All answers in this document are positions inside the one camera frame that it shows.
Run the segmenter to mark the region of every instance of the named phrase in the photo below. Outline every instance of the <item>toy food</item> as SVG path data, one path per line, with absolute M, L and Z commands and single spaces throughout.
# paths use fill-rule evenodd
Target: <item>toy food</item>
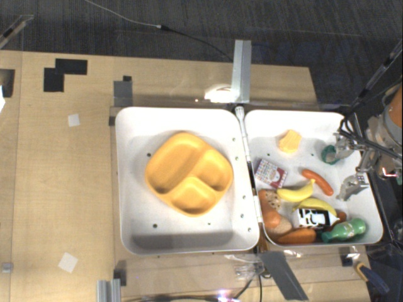
M 302 171 L 302 175 L 308 179 L 315 179 L 316 184 L 319 187 L 321 187 L 321 189 L 323 190 L 325 195 L 331 196 L 334 193 L 331 185 L 322 176 L 318 175 L 316 172 L 313 172 L 312 170 L 304 169 Z
M 276 240 L 278 237 L 283 236 L 290 231 L 292 231 L 292 225 L 290 221 L 285 218 L 284 216 L 281 216 L 280 223 L 276 228 L 266 228 L 266 233 L 269 235 L 269 237 L 273 240 Z
M 274 190 L 262 189 L 260 191 L 264 191 L 266 200 L 272 208 L 274 208 L 275 210 L 278 210 L 280 208 L 281 200 Z
M 346 214 L 345 212 L 343 212 L 343 211 L 339 211 L 339 212 L 338 212 L 338 218 L 339 218 L 339 220 L 338 220 L 337 222 L 335 222 L 332 226 L 325 228 L 325 232 L 331 232 L 332 229 L 333 229 L 337 224 L 340 224 L 340 223 L 345 222 L 345 221 L 347 220 L 347 214 Z
M 311 228 L 299 228 L 277 239 L 279 244 L 296 245 L 315 242 L 316 232 Z
M 311 197 L 312 193 L 314 192 L 314 183 L 315 180 L 311 179 L 306 186 L 298 190 L 277 189 L 277 194 L 281 199 L 297 203 L 307 199 L 308 197 Z
M 336 164 L 340 159 L 336 159 L 336 148 L 333 145 L 328 145 L 322 150 L 321 153 L 322 161 L 334 165 Z
M 321 230 L 332 226 L 338 218 L 327 210 L 297 209 L 292 213 L 291 221 L 295 228 L 307 227 Z
M 322 240 L 325 243 L 329 243 L 334 239 L 347 240 L 358 234 L 365 233 L 365 230 L 365 222 L 361 218 L 353 218 L 350 221 L 337 224 L 331 232 L 324 232 L 322 234 Z
M 283 137 L 278 143 L 278 147 L 281 151 L 292 154 L 298 150 L 300 141 L 301 136 L 297 132 L 289 130 L 285 137 Z
M 287 171 L 262 159 L 254 176 L 257 180 L 263 181 L 274 188 L 281 188 L 287 176 Z
M 336 213 L 336 210 L 329 205 L 327 202 L 317 199 L 317 198 L 307 198 L 303 200 L 297 207 L 293 209 L 316 209 L 316 210 L 327 210 L 330 212 L 333 216 L 337 216 L 338 214 Z
M 266 191 L 264 189 L 259 191 L 260 207 L 262 209 L 262 216 L 264 226 L 266 228 L 275 228 L 281 222 L 281 216 L 273 207 L 269 205 L 266 199 Z

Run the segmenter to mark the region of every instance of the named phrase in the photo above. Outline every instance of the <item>snack package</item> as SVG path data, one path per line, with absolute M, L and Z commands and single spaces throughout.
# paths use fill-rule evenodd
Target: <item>snack package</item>
M 262 159 L 259 167 L 254 174 L 257 180 L 269 184 L 274 188 L 281 188 L 287 176 L 287 171 L 277 167 L 276 165 Z
M 328 210 L 300 208 L 291 215 L 291 223 L 294 228 L 304 227 L 320 230 L 332 226 L 338 220 L 339 218 L 333 216 Z

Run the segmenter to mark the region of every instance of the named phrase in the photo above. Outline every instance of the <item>toy sausage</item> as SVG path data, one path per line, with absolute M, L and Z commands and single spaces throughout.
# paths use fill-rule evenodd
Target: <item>toy sausage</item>
M 266 228 L 277 227 L 281 222 L 281 215 L 270 206 L 266 198 L 266 190 L 262 189 L 259 191 L 260 207 L 262 209 L 262 216 L 264 221 L 264 226 Z
M 312 170 L 304 169 L 302 171 L 302 175 L 308 179 L 315 179 L 316 184 L 319 187 L 321 187 L 321 189 L 323 190 L 325 195 L 331 196 L 334 193 L 331 185 L 322 176 L 318 175 L 316 172 L 313 172 Z

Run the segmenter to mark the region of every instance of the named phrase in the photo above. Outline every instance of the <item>white tray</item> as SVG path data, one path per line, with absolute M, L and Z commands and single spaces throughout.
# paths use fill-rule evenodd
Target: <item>white tray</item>
M 236 117 L 221 109 L 125 108 L 116 117 L 121 237 L 131 253 L 248 250 L 259 238 L 258 220 Z M 187 131 L 224 155 L 234 182 L 207 214 L 187 217 L 157 198 L 144 181 L 147 154 Z
M 341 160 L 335 165 L 325 164 L 321 159 L 323 148 L 326 145 L 334 144 L 333 133 L 337 131 L 342 118 L 337 113 L 267 110 L 251 111 L 245 117 L 249 148 L 255 169 L 260 159 L 266 159 L 285 169 L 288 171 L 288 175 L 283 187 L 306 183 L 306 178 L 301 176 L 303 169 L 318 172 L 332 186 L 334 194 L 331 197 L 326 196 L 318 185 L 314 185 L 312 197 L 327 201 L 336 210 L 344 211 L 348 219 L 362 218 L 367 225 L 363 235 L 353 237 L 347 242 L 315 243 L 313 244 L 315 246 L 372 244 L 378 242 L 383 234 L 382 222 L 370 187 L 360 194 L 352 196 L 349 201 L 343 202 L 336 199 L 344 178 L 355 173 L 355 167 L 361 159 L 360 154 L 354 152 L 347 159 Z M 286 154 L 278 148 L 278 141 L 288 130 L 294 130 L 302 136 L 300 146 L 294 154 Z M 268 188 L 259 181 L 256 181 L 256 187 L 258 191 Z M 279 212 L 285 217 L 290 217 L 294 206 L 295 203 L 282 201 Z

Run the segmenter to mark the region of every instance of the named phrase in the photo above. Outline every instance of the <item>black wire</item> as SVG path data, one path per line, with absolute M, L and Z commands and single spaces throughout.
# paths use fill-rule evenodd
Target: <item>black wire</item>
M 234 299 L 239 298 L 247 289 L 248 287 L 251 285 L 253 281 L 253 278 L 250 279 L 246 285 L 238 292 L 237 295 L 234 296 Z M 261 299 L 262 299 L 262 284 L 261 284 L 261 279 L 259 276 L 259 285 L 261 288 Z M 157 296 L 155 298 L 152 299 L 147 299 L 147 300 L 143 300 L 143 299 L 131 299 L 128 302 L 171 302 L 171 301 L 179 301 L 181 299 L 195 299 L 198 301 L 206 301 L 206 302 L 219 302 L 218 298 L 214 298 L 211 296 L 192 296 L 192 295 L 182 295 L 182 296 Z
M 262 299 L 263 299 L 262 279 L 261 279 L 260 275 L 258 275 L 258 278 L 259 278 L 259 288 L 260 288 L 259 302 L 262 302 Z
M 241 289 L 241 290 L 238 292 L 238 294 L 234 296 L 234 299 L 239 298 L 239 297 L 248 289 L 248 287 L 249 287 L 249 285 L 251 285 L 252 281 L 253 281 L 253 278 L 251 278 L 251 279 L 246 283 L 246 285 L 244 286 L 244 288 Z
M 174 29 L 171 29 L 170 27 L 165 26 L 165 25 L 161 25 L 161 30 L 170 31 L 170 32 L 172 32 L 172 33 L 176 33 L 176 34 L 178 34 L 178 35 L 185 36 L 185 37 L 188 37 L 188 38 L 190 38 L 190 39 L 196 40 L 196 41 L 198 41 L 198 42 L 200 42 L 200 43 L 205 43 L 206 45 L 208 45 L 208 46 L 214 48 L 216 51 L 218 51 L 221 55 L 225 56 L 230 62 L 233 62 L 232 58 L 229 57 L 225 52 L 223 52 L 221 49 L 217 48 L 216 46 L 212 45 L 211 43 L 206 42 L 205 40 L 202 40 L 202 39 L 199 39 L 199 38 L 197 38 L 197 37 L 188 35 L 188 34 L 186 34 L 186 33 L 183 33 L 183 32 L 180 32 L 180 31 L 177 31 L 177 30 L 174 30 Z
M 182 299 L 193 299 L 197 301 L 206 302 L 219 302 L 218 298 L 208 297 L 208 296 L 193 296 L 193 295 L 182 295 L 182 296 L 157 296 L 152 299 L 131 299 L 127 302 L 172 302 L 179 301 Z
M 379 95 L 382 95 L 383 93 L 386 93 L 389 89 L 391 89 L 392 87 L 400 84 L 402 82 L 402 78 L 398 78 L 395 82 L 393 82 L 391 85 L 389 85 L 388 87 L 382 89 L 379 93 L 377 93 L 376 95 L 370 97 L 368 100 L 366 100 L 365 102 L 360 101 L 359 103 L 357 103 L 355 106 L 353 106 L 350 111 L 348 112 L 347 116 L 350 116 L 351 114 L 353 114 L 358 108 L 367 105 L 369 102 L 372 102 L 374 99 L 376 99 L 377 97 L 379 97 Z

